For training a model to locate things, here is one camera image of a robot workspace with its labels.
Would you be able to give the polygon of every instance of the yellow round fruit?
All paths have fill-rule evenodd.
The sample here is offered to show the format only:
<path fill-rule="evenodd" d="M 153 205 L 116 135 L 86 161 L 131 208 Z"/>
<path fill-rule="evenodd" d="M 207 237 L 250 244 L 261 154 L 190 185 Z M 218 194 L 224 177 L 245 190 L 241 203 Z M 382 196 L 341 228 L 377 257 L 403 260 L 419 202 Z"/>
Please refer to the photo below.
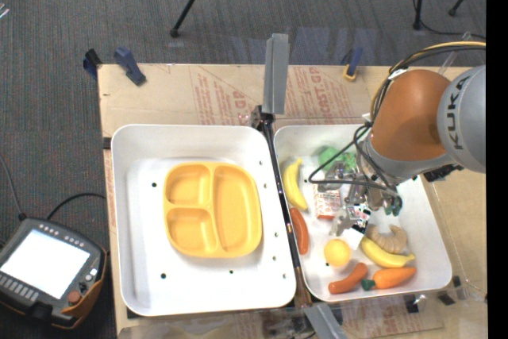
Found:
<path fill-rule="evenodd" d="M 351 249 L 341 239 L 332 239 L 325 245 L 326 263 L 332 266 L 343 266 L 351 258 Z"/>

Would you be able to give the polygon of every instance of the toy banana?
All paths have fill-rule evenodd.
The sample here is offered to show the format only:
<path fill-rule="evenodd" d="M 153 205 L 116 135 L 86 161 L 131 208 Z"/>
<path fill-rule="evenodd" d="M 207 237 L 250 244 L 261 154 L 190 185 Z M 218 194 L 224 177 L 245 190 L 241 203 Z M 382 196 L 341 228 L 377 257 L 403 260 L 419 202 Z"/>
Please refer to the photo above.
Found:
<path fill-rule="evenodd" d="M 284 194 L 291 205 L 300 210 L 307 209 L 307 202 L 298 188 L 298 170 L 302 159 L 298 158 L 294 163 L 289 164 L 283 172 Z"/>
<path fill-rule="evenodd" d="M 363 237 L 360 246 L 369 259 L 381 267 L 398 268 L 403 267 L 408 261 L 414 259 L 414 254 L 404 256 L 402 254 L 392 254 L 380 248 L 374 241 L 368 237 Z"/>
<path fill-rule="evenodd" d="M 384 236 L 379 233 L 377 225 L 370 224 L 365 232 L 365 236 L 376 243 L 380 248 L 389 253 L 399 254 L 407 244 L 407 234 L 396 225 L 390 225 L 390 230 L 393 233 L 390 236 Z"/>

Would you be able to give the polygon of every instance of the wooden table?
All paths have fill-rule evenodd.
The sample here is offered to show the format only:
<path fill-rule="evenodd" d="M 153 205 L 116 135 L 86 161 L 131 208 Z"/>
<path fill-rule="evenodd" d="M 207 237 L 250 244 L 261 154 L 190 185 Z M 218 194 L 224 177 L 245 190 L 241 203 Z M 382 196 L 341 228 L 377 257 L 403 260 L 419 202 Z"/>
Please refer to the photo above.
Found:
<path fill-rule="evenodd" d="M 187 337 L 181 322 L 176 321 L 186 319 L 190 323 L 192 316 L 176 319 L 127 316 L 119 287 L 113 173 L 107 147 L 117 129 L 133 123 L 247 125 L 249 114 L 262 103 L 264 66 L 140 64 L 140 69 L 147 82 L 137 87 L 119 65 L 98 68 L 117 332 L 119 337 L 129 331 L 129 337 L 155 338 L 157 326 L 161 337 L 169 333 Z M 361 123 L 361 115 L 368 113 L 371 98 L 385 79 L 387 69 L 359 67 L 356 80 L 349 82 L 342 77 L 344 67 L 289 66 L 285 114 L 277 116 L 275 127 Z M 445 76 L 452 79 L 464 69 L 451 67 Z M 416 317 L 385 313 L 381 318 L 365 317 L 361 323 L 358 315 L 348 316 L 346 312 L 342 326 L 348 337 L 488 336 L 487 304 L 483 301 L 487 293 L 486 176 L 469 170 L 454 171 L 444 181 L 424 184 L 452 261 L 453 274 L 462 285 L 423 299 Z M 445 305 L 446 300 L 453 303 Z M 258 317 L 239 314 L 210 333 L 211 336 L 204 333 L 202 337 L 262 338 Z"/>

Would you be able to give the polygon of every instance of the white screen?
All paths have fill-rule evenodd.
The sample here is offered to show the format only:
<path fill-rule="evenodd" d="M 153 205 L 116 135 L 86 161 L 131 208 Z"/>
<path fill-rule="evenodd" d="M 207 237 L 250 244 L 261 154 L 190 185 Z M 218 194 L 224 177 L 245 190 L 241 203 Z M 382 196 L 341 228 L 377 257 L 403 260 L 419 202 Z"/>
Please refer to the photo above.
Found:
<path fill-rule="evenodd" d="M 0 271 L 60 299 L 90 253 L 32 230 Z"/>

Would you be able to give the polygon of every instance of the white plastic tray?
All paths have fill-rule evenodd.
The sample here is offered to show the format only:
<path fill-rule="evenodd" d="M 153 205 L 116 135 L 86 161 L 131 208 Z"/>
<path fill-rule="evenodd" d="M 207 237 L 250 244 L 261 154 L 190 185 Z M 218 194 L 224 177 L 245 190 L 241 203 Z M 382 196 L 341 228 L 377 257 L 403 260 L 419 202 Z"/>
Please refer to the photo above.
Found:
<path fill-rule="evenodd" d="M 244 126 L 127 125 L 113 136 L 112 158 L 125 305 L 143 316 L 274 308 L 294 297 L 291 251 L 264 136 Z M 182 162 L 241 166 L 256 181 L 263 218 L 259 246 L 245 256 L 186 256 L 167 239 L 163 185 Z"/>
<path fill-rule="evenodd" d="M 309 207 L 302 215 L 309 230 L 310 247 L 306 255 L 300 256 L 300 262 L 309 291 L 322 301 L 339 302 L 380 295 L 433 291 L 445 287 L 452 278 L 452 265 L 425 189 L 418 177 L 415 181 L 406 181 L 398 188 L 403 200 L 399 216 L 386 216 L 383 210 L 378 210 L 370 217 L 370 222 L 379 225 L 381 233 L 390 232 L 389 224 L 401 226 L 407 232 L 408 244 L 403 253 L 412 252 L 416 256 L 408 265 L 415 266 L 417 273 L 407 283 L 391 289 L 365 291 L 358 285 L 354 291 L 348 293 L 329 293 L 328 284 L 347 276 L 357 261 L 363 261 L 368 266 L 366 278 L 371 278 L 372 274 L 380 269 L 364 255 L 360 247 L 352 251 L 353 261 L 345 266 L 326 265 L 323 248 L 328 240 L 334 238 L 329 235 L 331 221 L 316 218 L 312 184 L 304 182 L 319 166 L 316 155 L 319 149 L 325 145 L 343 148 L 352 140 L 358 127 L 359 125 L 295 125 L 282 127 L 275 133 L 275 152 L 281 174 L 288 160 L 302 157 L 298 185 Z M 324 173 L 320 171 L 314 178 L 323 179 Z"/>

